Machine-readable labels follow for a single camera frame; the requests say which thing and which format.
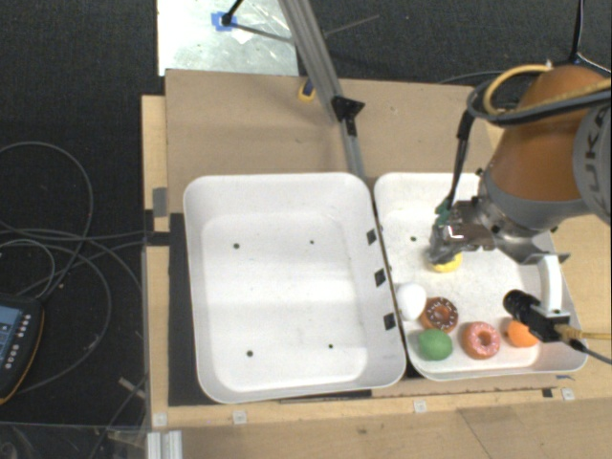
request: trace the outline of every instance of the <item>black floor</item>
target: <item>black floor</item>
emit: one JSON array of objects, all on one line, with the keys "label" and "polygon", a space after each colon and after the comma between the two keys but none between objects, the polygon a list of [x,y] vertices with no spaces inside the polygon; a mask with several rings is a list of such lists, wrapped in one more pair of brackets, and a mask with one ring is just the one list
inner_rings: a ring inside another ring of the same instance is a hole
[{"label": "black floor", "polygon": [[[312,2],[326,31],[380,16],[329,37],[342,77],[432,82],[565,59],[578,0]],[[607,68],[611,2],[586,0],[580,43],[585,55]],[[0,149],[15,142],[48,142],[74,155],[95,193],[90,235],[143,230],[140,97],[163,91],[157,77],[156,17],[156,0],[0,0]],[[5,223],[81,233],[89,215],[86,201],[79,171],[57,151],[24,145],[0,154],[0,219]],[[15,237],[4,234],[0,244]],[[103,243],[112,247],[141,239],[134,234]],[[36,248],[1,251],[2,293],[15,293],[48,270]],[[86,243],[82,253],[98,252]],[[140,274],[138,246],[120,256]],[[68,258],[58,254],[58,266]],[[0,406],[1,422],[105,425],[129,395],[119,379],[142,379],[140,292],[108,255],[96,265],[112,291],[108,333],[76,370]],[[69,272],[49,300],[44,338],[23,389],[85,355],[98,341],[105,301],[103,282],[93,269]],[[138,398],[132,400],[116,423],[134,425],[142,406]]]}]

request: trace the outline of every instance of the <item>black bracket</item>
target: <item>black bracket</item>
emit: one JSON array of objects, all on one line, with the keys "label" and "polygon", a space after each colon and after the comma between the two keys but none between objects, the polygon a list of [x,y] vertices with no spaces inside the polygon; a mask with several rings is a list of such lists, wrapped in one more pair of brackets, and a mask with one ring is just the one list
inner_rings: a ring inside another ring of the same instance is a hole
[{"label": "black bracket", "polygon": [[355,117],[365,107],[363,102],[358,102],[350,98],[335,96],[332,98],[332,108],[336,113],[338,121],[346,122],[346,129],[349,136],[357,136],[357,126],[355,125]]}]

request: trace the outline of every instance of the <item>blue tape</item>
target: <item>blue tape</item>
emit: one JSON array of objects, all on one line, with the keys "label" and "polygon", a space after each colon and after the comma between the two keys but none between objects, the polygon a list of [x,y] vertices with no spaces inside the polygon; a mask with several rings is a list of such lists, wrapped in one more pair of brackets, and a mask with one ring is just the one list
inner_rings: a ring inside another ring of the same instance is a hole
[{"label": "blue tape", "polygon": [[[221,23],[221,19],[225,14],[226,13],[224,11],[216,11],[210,15],[210,20],[212,21],[212,25],[220,33],[228,33],[231,31],[231,26],[224,26]],[[234,26],[238,24],[238,19],[236,18],[235,15],[231,17],[231,24],[233,24]]]}]

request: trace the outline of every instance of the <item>empty white tray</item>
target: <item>empty white tray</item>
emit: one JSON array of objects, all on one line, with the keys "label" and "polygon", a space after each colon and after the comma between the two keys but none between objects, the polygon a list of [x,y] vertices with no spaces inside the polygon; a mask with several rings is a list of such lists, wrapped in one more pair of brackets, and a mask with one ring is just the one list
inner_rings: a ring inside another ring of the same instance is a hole
[{"label": "empty white tray", "polygon": [[[503,307],[504,295],[519,289],[539,298],[540,279],[536,266],[519,266],[501,251],[463,253],[463,263],[453,273],[436,273],[426,259],[434,209],[448,195],[451,175],[431,173],[390,173],[383,175],[374,188],[387,260],[393,283],[417,282],[429,297],[442,296],[454,303],[459,323],[450,332],[453,352],[443,361],[428,361],[419,352],[418,335],[423,331],[419,321],[404,322],[410,362],[425,377],[434,381],[577,370],[586,355],[564,343],[538,343],[531,348],[515,348],[503,337],[510,315]],[[468,200],[476,195],[478,177],[462,175],[456,199]],[[554,250],[548,233],[539,235],[537,243]],[[563,309],[572,323],[578,324],[574,304],[563,281]],[[462,327],[470,321],[487,321],[502,334],[502,345],[496,356],[485,361],[468,357],[460,344]]]},{"label": "empty white tray", "polygon": [[405,350],[372,200],[345,173],[202,177],[184,197],[200,385],[243,403],[390,385]]}]

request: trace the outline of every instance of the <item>white ball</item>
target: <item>white ball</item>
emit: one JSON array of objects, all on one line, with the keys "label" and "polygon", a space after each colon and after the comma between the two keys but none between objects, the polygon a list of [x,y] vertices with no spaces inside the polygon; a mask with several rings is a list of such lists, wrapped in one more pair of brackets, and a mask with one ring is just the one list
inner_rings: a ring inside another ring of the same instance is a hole
[{"label": "white ball", "polygon": [[402,284],[395,293],[400,316],[405,321],[419,318],[427,303],[427,294],[423,286],[416,282]]}]

